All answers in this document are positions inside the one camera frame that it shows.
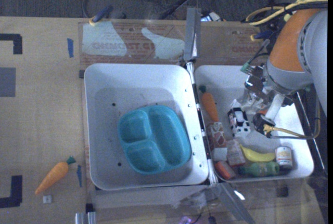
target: blue bowl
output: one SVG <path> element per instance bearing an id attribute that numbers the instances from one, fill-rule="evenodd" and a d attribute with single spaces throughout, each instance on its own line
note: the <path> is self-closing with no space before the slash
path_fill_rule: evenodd
<path id="1" fill-rule="evenodd" d="M 148 106 L 124 114 L 118 123 L 118 136 L 127 161 L 141 174 L 181 167 L 191 156 L 183 124 L 166 106 Z"/>

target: yellow banana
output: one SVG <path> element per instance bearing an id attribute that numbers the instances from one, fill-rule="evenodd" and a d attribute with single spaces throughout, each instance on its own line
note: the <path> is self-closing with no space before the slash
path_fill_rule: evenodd
<path id="1" fill-rule="evenodd" d="M 269 162 L 272 161 L 275 158 L 275 153 L 258 153 L 253 151 L 252 149 L 245 148 L 242 145 L 240 145 L 241 149 L 243 150 L 244 156 L 246 159 L 252 162 Z"/>

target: soda can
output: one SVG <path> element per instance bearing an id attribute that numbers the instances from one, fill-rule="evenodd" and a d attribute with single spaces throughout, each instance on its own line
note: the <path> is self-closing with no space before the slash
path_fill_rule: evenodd
<path id="1" fill-rule="evenodd" d="M 278 147 L 275 149 L 275 159 L 280 169 L 292 169 L 292 154 L 290 147 Z"/>

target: carrot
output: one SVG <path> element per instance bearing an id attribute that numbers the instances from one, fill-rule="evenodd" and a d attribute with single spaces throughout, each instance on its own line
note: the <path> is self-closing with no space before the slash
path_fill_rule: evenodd
<path id="1" fill-rule="evenodd" d="M 58 180 L 62 179 L 68 172 L 69 164 L 75 162 L 76 162 L 75 159 L 72 156 L 70 156 L 66 162 L 59 162 L 57 165 L 55 165 L 46 175 L 46 177 L 43 179 L 41 184 L 38 186 L 38 188 L 35 191 L 35 194 L 37 195 L 45 191 L 53 184 L 55 184 Z"/>
<path id="2" fill-rule="evenodd" d="M 199 90 L 202 92 L 201 101 L 204 109 L 207 111 L 212 121 L 219 122 L 219 116 L 217 114 L 217 108 L 213 95 L 206 92 L 206 87 L 204 85 L 199 86 Z"/>

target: green bottle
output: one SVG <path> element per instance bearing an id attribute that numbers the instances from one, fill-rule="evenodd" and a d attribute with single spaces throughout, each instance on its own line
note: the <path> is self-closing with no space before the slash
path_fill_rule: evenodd
<path id="1" fill-rule="evenodd" d="M 274 161 L 270 162 L 255 162 L 249 167 L 240 167 L 239 174 L 249 174 L 254 177 L 275 176 L 280 172 L 280 166 Z"/>

